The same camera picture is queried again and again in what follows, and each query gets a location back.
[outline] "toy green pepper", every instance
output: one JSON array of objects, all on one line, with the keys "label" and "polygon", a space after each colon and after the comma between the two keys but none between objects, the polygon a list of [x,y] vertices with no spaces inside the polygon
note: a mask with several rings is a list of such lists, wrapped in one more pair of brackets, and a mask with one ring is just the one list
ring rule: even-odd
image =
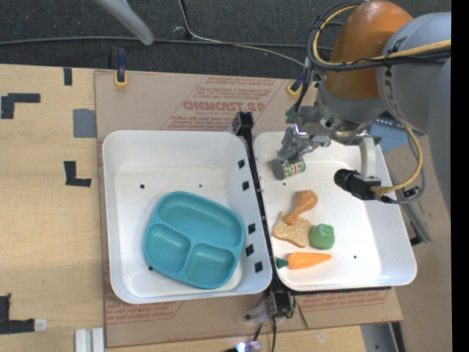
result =
[{"label": "toy green pepper", "polygon": [[309,243],[316,249],[330,249],[335,242],[334,228],[329,224],[319,224],[309,231]]}]

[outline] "white pipe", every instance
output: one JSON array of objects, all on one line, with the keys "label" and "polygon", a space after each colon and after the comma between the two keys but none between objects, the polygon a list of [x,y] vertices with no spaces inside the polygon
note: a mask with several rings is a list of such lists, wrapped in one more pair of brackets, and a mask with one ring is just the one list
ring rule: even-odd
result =
[{"label": "white pipe", "polygon": [[153,43],[153,33],[137,14],[120,0],[93,0],[134,33],[145,45]]}]

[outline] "toy bread slice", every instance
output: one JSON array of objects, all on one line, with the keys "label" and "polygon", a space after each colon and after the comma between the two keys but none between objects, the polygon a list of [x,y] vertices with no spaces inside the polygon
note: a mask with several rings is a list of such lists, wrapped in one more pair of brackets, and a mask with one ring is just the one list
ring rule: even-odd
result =
[{"label": "toy bread slice", "polygon": [[288,225],[284,220],[288,215],[289,212],[287,211],[280,214],[280,218],[272,231],[273,236],[280,240],[293,243],[300,248],[307,247],[309,245],[309,231],[311,229],[309,220],[297,218],[297,221],[293,225]]}]

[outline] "toy chicken leg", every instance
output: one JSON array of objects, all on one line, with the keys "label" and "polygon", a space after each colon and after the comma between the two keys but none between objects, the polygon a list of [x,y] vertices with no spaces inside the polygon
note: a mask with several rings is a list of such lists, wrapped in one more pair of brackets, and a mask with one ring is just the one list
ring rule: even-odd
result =
[{"label": "toy chicken leg", "polygon": [[307,210],[311,210],[317,204],[317,195],[313,191],[301,191],[296,196],[295,209],[285,218],[285,223],[292,226],[298,216]]}]

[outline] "small can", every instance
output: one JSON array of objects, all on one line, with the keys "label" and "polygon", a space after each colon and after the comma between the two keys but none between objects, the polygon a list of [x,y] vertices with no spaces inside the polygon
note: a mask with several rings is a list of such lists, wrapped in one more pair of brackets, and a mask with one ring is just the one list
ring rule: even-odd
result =
[{"label": "small can", "polygon": [[286,177],[291,177],[301,172],[305,172],[306,163],[303,159],[290,163],[289,161],[276,160],[273,163],[273,173],[278,180],[283,180]]}]

